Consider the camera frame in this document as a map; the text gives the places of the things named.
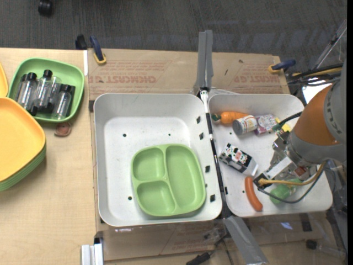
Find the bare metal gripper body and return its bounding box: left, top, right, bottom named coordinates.
left=269, top=132, right=292, bottom=171

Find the white plastic tray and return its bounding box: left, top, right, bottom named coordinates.
left=93, top=93, right=223, bottom=227
left=207, top=93, right=334, bottom=219

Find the purple printed packet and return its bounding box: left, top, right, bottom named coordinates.
left=253, top=114, right=280, bottom=136

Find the small printed can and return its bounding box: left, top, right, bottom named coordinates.
left=232, top=114, right=259, bottom=136

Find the cow print carton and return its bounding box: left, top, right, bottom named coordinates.
left=218, top=142, right=259, bottom=177

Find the green toy vegetable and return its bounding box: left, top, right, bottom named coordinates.
left=269, top=178, right=302, bottom=205

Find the orange toy sausage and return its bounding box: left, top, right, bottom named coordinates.
left=244, top=176, right=264, bottom=213

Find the orange toy carrot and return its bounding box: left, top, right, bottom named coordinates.
left=211, top=111, right=249, bottom=125

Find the green divided plate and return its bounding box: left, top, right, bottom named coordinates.
left=131, top=144, right=207, bottom=218

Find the brown cardboard board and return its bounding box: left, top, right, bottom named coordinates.
left=87, top=47, right=331, bottom=262

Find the clear plastic bottle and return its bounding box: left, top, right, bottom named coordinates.
left=49, top=76, right=63, bottom=100
left=16, top=72, right=39, bottom=110
left=33, top=69, right=54, bottom=112
left=51, top=84, right=73, bottom=120

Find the yellow plate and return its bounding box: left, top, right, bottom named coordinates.
left=0, top=62, right=9, bottom=98
left=0, top=97, right=46, bottom=182

